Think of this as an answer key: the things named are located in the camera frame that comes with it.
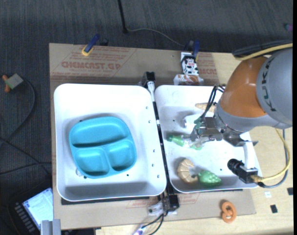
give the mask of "table surface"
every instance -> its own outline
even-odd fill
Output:
[[[156,56],[159,57],[158,62],[161,64],[169,63],[168,58],[179,57],[180,51],[171,50],[148,50],[137,49],[141,54],[141,58],[136,58],[137,65],[142,69],[149,71],[152,67],[151,63],[156,65]],[[239,61],[229,53],[212,53],[214,66],[217,70],[217,75],[220,83],[227,83],[234,69],[239,64]],[[177,65],[172,60],[169,69],[180,70],[180,63]],[[51,79],[51,101],[53,101],[54,89],[67,80],[56,81]],[[69,223],[74,222],[71,228],[87,228],[86,217],[93,218],[96,213],[89,213],[87,209],[85,214],[80,205],[61,206],[57,201],[60,196],[56,190],[56,148],[55,148],[55,130],[54,130],[54,110],[52,104],[51,111],[52,121],[52,160],[53,160],[53,190],[54,190],[54,214],[55,218],[61,220],[62,229],[68,229]],[[256,127],[250,131],[251,139],[257,140],[259,143],[254,147],[255,152],[262,170],[263,176],[271,176],[277,174],[285,166],[285,155],[283,144],[277,135],[276,131],[271,127]],[[293,128],[286,130],[286,142],[290,148],[291,156],[293,157]],[[278,180],[267,182],[269,185],[275,184]],[[288,176],[283,184],[276,188],[253,188],[248,190],[251,195],[255,207],[255,213],[249,215],[238,215],[231,224],[225,223],[220,217],[213,216],[207,218],[188,218],[187,220],[175,220],[175,218],[166,218],[157,234],[293,234],[294,232],[294,210],[293,210],[293,194],[289,194],[288,189],[293,189],[293,163],[289,168]],[[221,193],[221,200],[224,199],[224,193]],[[271,206],[275,205],[277,212],[272,212]],[[108,209],[111,213],[110,217],[114,219],[116,216],[114,210]],[[147,232],[152,232],[158,224],[152,225]],[[139,227],[138,221],[134,224],[102,226],[96,230],[97,235],[123,235],[133,234]]]

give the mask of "screen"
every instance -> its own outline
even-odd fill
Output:
[[[47,188],[24,201],[23,206],[40,230],[42,220],[52,221],[54,219],[52,188]]]

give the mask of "white plastic tray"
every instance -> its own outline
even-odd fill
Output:
[[[156,196],[166,176],[149,92],[140,86],[63,84],[54,92],[57,190],[68,201]],[[113,116],[133,136],[137,161],[120,174],[100,179],[77,173],[69,145],[71,127],[80,120]]]
[[[213,190],[234,190],[242,188],[254,188],[256,184],[245,184],[238,179],[227,167],[230,159],[244,160],[244,149],[233,147],[226,141],[211,141],[205,143],[201,150],[184,148],[166,140],[168,134],[190,134],[192,129],[185,128],[182,119],[192,114],[202,114],[204,111],[195,107],[196,103],[207,103],[212,87],[205,86],[171,86],[162,85],[155,90],[160,125],[164,140],[164,148],[167,159],[169,177],[172,186],[179,192],[191,193]],[[221,96],[217,92],[215,101]],[[242,134],[244,140],[251,140],[249,133]],[[261,175],[255,150],[248,143],[248,152],[255,160],[255,167]],[[191,175],[197,175],[202,170],[209,170],[222,179],[222,185],[214,188],[205,188],[200,183],[188,184],[178,177],[179,163],[187,158],[195,167],[190,169]]]

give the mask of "table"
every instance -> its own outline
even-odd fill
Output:
[[[95,47],[90,57],[83,57],[83,46],[50,44],[51,123],[54,216],[61,220],[61,228],[99,227],[98,235],[133,234],[141,223],[147,223],[147,205],[156,199],[117,201],[93,204],[62,205],[56,189],[56,148],[54,130],[53,92],[63,83],[132,84],[140,81],[145,71],[153,71],[156,86],[173,84],[181,73],[180,51],[122,47]],[[219,80],[227,83],[239,64],[229,53],[199,53],[198,67],[205,85]],[[250,131],[258,140],[255,151],[264,176],[278,173],[285,165],[283,145],[271,127],[257,127]],[[293,147],[293,128],[286,130],[286,141]],[[168,216],[158,234],[286,234],[293,233],[294,212],[293,165],[286,181],[277,188],[254,188],[241,192],[210,192],[185,194],[186,205],[178,215]],[[236,220],[227,224],[220,218],[220,203],[229,200],[236,204]],[[277,208],[273,213],[271,206]]]

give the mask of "blue plate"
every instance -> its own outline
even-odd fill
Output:
[[[78,170],[88,178],[122,173],[137,160],[131,132],[117,117],[97,117],[75,124],[69,142]]]

